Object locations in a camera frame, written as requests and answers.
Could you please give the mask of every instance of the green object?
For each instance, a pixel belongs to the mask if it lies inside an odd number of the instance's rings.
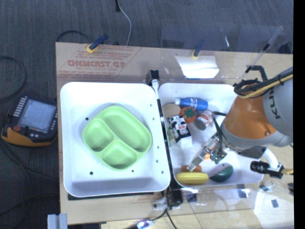
[[[112,170],[126,170],[151,147],[148,128],[127,109],[112,105],[99,112],[84,128],[88,149]]]
[[[224,166],[224,169],[218,172],[217,174],[213,175],[210,177],[211,180],[216,181],[216,182],[224,182],[227,179],[230,178],[230,176],[233,174],[233,166],[228,165]]]

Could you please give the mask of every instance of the table surface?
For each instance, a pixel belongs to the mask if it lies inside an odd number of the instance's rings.
[[[180,72],[173,70],[177,67],[175,66],[177,62],[170,57],[185,53],[180,50],[101,45],[93,55],[86,53],[86,46],[78,43],[56,43],[57,99],[60,120],[60,90],[68,82],[140,83],[149,70],[157,69],[162,72],[164,65],[173,65],[172,68],[169,67],[170,72],[176,74],[176,78],[181,77]],[[257,53],[208,52],[208,55],[214,57],[222,74],[216,82],[232,84],[244,73],[246,65],[251,63]],[[99,65],[95,63],[84,65],[86,62],[97,62],[97,60],[100,62]],[[272,78],[293,66],[293,55],[265,53],[258,63],[264,67],[267,77]],[[160,199],[161,193],[70,200],[63,184],[61,121],[58,128],[61,213],[67,214],[69,225],[106,222],[101,224],[103,229],[123,229],[134,226],[141,219],[155,218],[162,213],[162,211],[153,210],[152,207],[152,202]],[[282,148],[269,146],[269,148],[285,168],[293,168],[293,149],[290,146]],[[284,175],[280,180],[264,176],[261,184],[268,189],[264,191],[259,188],[259,184],[251,185],[253,198],[249,203],[244,204],[242,199],[232,200],[228,201],[229,207],[215,206],[211,211],[204,208],[204,205],[194,207],[192,202],[184,201],[177,209],[169,210],[169,214],[179,229],[190,227],[193,229],[203,227],[205,229],[294,228],[294,196],[287,187],[288,183],[293,182],[294,177],[290,175]],[[172,225],[169,218],[164,216],[155,221],[155,225],[151,228],[154,227],[172,228]]]

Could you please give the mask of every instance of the white tray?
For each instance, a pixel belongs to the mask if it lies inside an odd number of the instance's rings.
[[[208,102],[208,109],[211,111],[227,113],[237,95],[234,93],[233,87],[226,84],[165,83],[159,88],[159,96],[162,106],[173,103],[176,97],[194,97],[206,100]],[[219,125],[223,119],[224,117],[220,115],[216,117]],[[202,149],[203,144],[216,133],[214,124],[209,124],[204,131],[196,128],[194,123],[188,123],[187,125],[192,135],[193,147],[182,149],[175,141],[171,141],[170,155],[175,176],[181,172],[181,166],[190,164],[192,159]],[[234,172],[228,180],[215,182],[209,179],[207,183],[194,187],[257,183],[263,178],[263,175],[250,170],[250,164],[253,160],[255,159],[239,156],[231,151],[219,163],[219,165],[229,163],[233,166]],[[201,163],[201,167],[203,172],[211,175],[213,169],[216,168],[216,164],[208,159]]]
[[[63,182],[69,194],[91,197],[162,191],[171,177],[153,89],[137,83],[67,83],[61,89]],[[134,165],[114,171],[82,140],[89,120],[110,105],[134,114],[151,132],[152,146]]]

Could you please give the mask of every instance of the tin can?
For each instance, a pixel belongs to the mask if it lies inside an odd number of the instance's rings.
[[[199,130],[205,130],[206,127],[212,122],[212,111],[204,110],[194,121],[195,126]]]

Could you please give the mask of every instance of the white cable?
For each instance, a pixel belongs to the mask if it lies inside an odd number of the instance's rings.
[[[127,14],[124,12],[124,10],[123,10],[120,6],[119,6],[119,8],[121,9],[121,11],[122,11],[122,13],[125,15],[125,17],[128,19],[129,24],[130,24],[128,40],[127,40],[127,43],[126,43],[126,46],[128,46],[129,39],[130,39],[130,34],[131,34],[131,32],[132,32],[132,22],[130,21],[130,19],[128,18]]]

